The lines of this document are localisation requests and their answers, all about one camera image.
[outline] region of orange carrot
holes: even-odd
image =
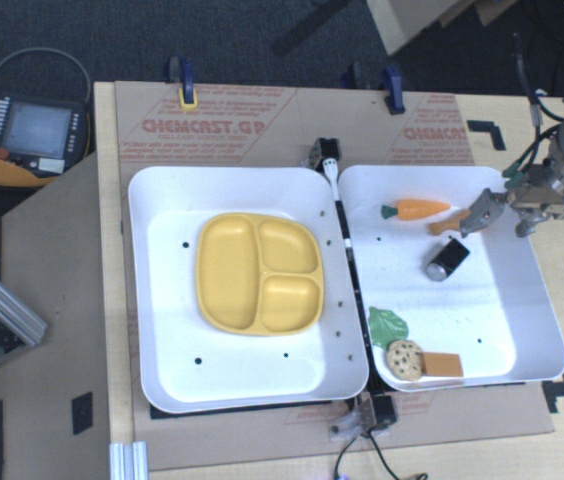
[[[429,231],[436,236],[441,235],[445,231],[460,231],[460,221],[466,219],[469,215],[471,215],[469,210],[462,210],[460,213],[452,215],[441,222],[431,222],[429,224]]]
[[[424,199],[401,199],[395,207],[382,206],[382,217],[388,219],[397,215],[400,220],[417,220],[430,217],[436,213],[451,208],[447,203],[439,201],[427,201]]]

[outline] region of white object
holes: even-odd
[[[348,399],[369,365],[328,182],[305,168],[150,167],[129,186],[141,381],[171,413]],[[295,220],[316,238],[324,306],[291,336],[220,331],[200,314],[198,235],[212,217],[250,212]]]
[[[112,443],[109,446],[109,465],[111,480],[149,480],[146,441]]]
[[[564,372],[564,341],[528,237],[518,238],[510,208],[490,227],[461,238],[433,236],[427,224],[468,208],[484,188],[503,192],[486,167],[353,166],[340,193],[365,310],[392,310],[425,352],[460,355],[464,377],[402,381],[373,346],[381,378],[401,391],[548,380]],[[415,198],[446,202],[447,212],[417,221],[384,219],[383,204]],[[426,265],[448,242],[470,251],[453,275],[434,282]]]
[[[324,175],[326,179],[329,180],[329,185],[331,185],[331,192],[333,193],[333,200],[340,201],[340,190],[338,188],[338,162],[333,158],[327,158],[322,162],[324,168]]]

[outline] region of black cable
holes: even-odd
[[[542,103],[542,100],[540,100],[538,98],[538,102],[540,104],[540,110],[542,111],[542,113],[547,116],[550,117],[551,119],[553,119],[554,121],[559,121],[560,123],[562,121],[564,121],[564,117],[559,116],[557,114],[554,114],[553,112],[551,112],[548,108],[546,108],[546,106],[544,105],[544,103]]]
[[[340,479],[339,467],[340,467],[340,462],[342,461],[342,457],[344,457],[344,454],[346,453],[346,451],[351,447],[351,445],[353,445],[353,443],[355,443],[355,441],[357,440],[357,438],[360,435],[371,441],[371,443],[373,444],[373,447],[375,448],[375,451],[377,452],[378,456],[380,457],[380,461],[382,462],[384,469],[386,469],[386,471],[389,473],[389,475],[391,475],[393,480],[400,480],[400,478],[393,472],[393,470],[389,467],[388,463],[386,462],[386,459],[384,458],[384,455],[382,454],[382,450],[380,449],[380,446],[378,445],[377,441],[373,437],[373,431],[374,430],[375,430],[375,428],[371,427],[368,430],[366,430],[365,432],[362,432],[361,434],[353,437],[353,439],[351,439],[348,442],[348,444],[342,449],[342,451],[338,455],[338,458],[335,462],[335,468],[333,469],[333,480],[339,480]],[[415,480],[428,480],[428,478],[429,478],[428,474],[421,473],[415,478]]]
[[[542,133],[539,133],[539,129],[536,128],[536,137],[535,140],[533,141],[533,143],[526,149],[526,151],[524,153],[522,153],[522,155],[520,156],[520,158],[518,159],[519,163],[524,162],[524,159],[527,157],[527,155],[529,153],[532,153],[531,157],[527,160],[525,166],[521,169],[522,172],[527,172],[529,170],[529,168],[531,167],[531,165],[533,164],[533,162],[535,161],[535,157],[537,156],[538,153],[538,149],[540,147],[540,143],[544,140],[549,138],[551,135],[553,135],[554,133],[556,133],[558,131],[558,129],[560,128],[559,124],[556,124],[554,126],[552,126],[551,128],[547,128],[546,130],[544,130]]]
[[[342,449],[340,455],[338,455],[338,460],[335,461],[335,468],[333,469],[333,480],[340,480],[340,472],[338,468],[340,467],[340,462],[342,461],[342,457],[346,451],[351,447],[353,443],[357,440],[358,436],[355,436],[353,439],[349,441],[349,443]]]
[[[23,50],[18,50],[13,52],[10,55],[7,55],[4,59],[0,61],[0,69],[10,60],[14,59],[15,57],[19,57],[21,55],[29,54],[29,53],[52,53],[56,55],[60,55],[71,62],[73,62],[82,72],[84,75],[84,79],[86,80],[86,96],[84,98],[84,104],[88,105],[89,100],[91,99],[91,77],[89,76],[88,71],[82,65],[82,63],[76,59],[73,55],[70,55],[62,50],[57,50],[55,48],[46,48],[46,47],[34,47],[34,48],[24,48]]]
[[[373,437],[373,429],[369,429],[369,431],[366,433],[365,437],[368,437],[371,440],[371,443],[373,444],[375,451],[378,452],[378,456],[380,457],[380,461],[382,462],[384,469],[386,469],[389,472],[389,475],[391,475],[393,480],[400,480],[398,478],[398,476],[391,470],[389,465],[386,463],[386,460],[384,460],[384,455],[382,455],[382,450],[380,450],[380,447],[378,446],[378,443],[375,440],[375,437]]]
[[[529,65],[522,48],[522,38],[517,32],[513,34],[513,44],[515,46],[515,72],[518,76],[518,81],[529,103],[531,103],[531,105],[538,105],[540,100],[533,90],[531,71],[529,70]]]

